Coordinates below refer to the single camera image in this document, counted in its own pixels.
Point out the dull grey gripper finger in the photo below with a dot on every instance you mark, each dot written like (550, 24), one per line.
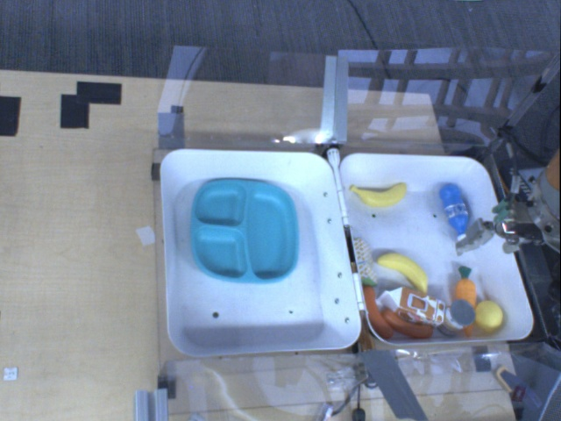
(475, 237)

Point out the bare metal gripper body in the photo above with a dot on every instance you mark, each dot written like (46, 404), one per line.
(523, 224)

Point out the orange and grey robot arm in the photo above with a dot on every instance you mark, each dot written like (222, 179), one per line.
(555, 191)

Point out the blue plastic bottle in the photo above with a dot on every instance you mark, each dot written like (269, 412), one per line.
(455, 211)

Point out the orange carrot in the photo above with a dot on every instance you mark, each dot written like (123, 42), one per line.
(465, 290)

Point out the white plastic tray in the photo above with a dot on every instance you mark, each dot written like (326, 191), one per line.
(263, 318)
(416, 235)

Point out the yellow banana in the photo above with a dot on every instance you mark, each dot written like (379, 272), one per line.
(380, 195)
(405, 266)

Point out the small can with grey lid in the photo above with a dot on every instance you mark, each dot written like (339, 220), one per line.
(461, 314)

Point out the yellow lemon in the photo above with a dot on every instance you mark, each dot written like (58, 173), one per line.
(489, 316)

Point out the white and orange carton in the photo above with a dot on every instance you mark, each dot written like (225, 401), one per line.
(421, 307)

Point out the white orange-dotted packet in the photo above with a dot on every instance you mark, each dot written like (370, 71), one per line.
(363, 259)

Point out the red sausage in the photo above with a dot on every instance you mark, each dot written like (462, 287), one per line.
(376, 311)
(405, 328)

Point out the blue divided plate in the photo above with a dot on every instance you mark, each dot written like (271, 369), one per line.
(267, 230)

